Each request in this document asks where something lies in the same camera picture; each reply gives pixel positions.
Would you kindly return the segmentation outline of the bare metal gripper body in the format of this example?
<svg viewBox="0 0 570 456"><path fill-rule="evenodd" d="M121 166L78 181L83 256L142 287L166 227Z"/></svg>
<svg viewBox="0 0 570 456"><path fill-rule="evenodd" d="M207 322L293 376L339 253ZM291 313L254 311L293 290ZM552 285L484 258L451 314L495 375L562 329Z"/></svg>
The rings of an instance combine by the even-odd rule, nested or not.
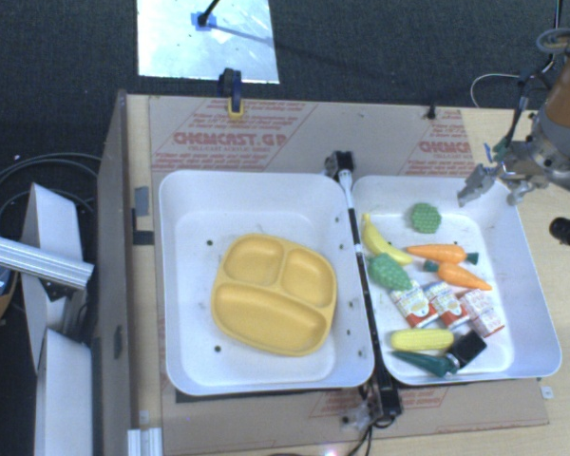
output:
<svg viewBox="0 0 570 456"><path fill-rule="evenodd" d="M555 185L570 192L570 154L549 142L512 142L498 154L499 179L511 192Z"/></svg>

